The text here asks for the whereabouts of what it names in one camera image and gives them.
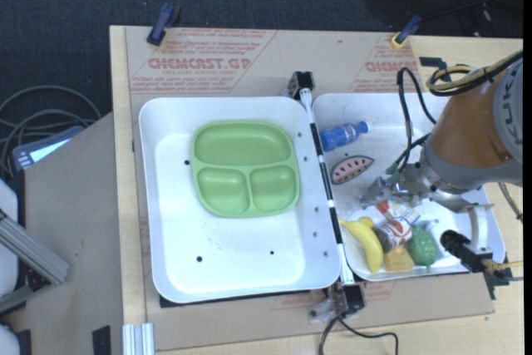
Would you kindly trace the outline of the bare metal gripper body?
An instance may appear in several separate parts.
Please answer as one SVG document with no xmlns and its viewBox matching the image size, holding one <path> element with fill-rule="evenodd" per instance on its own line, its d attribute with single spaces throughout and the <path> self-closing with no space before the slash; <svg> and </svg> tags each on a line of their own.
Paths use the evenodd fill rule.
<svg viewBox="0 0 532 355">
<path fill-rule="evenodd" d="M 421 197 L 421 202 L 433 201 L 454 213 L 465 213 L 478 205 L 462 197 L 465 190 L 447 184 L 429 165 L 421 162 L 407 164 L 401 171 L 395 171 L 388 183 L 392 185 L 392 193 L 415 193 Z"/>
</svg>

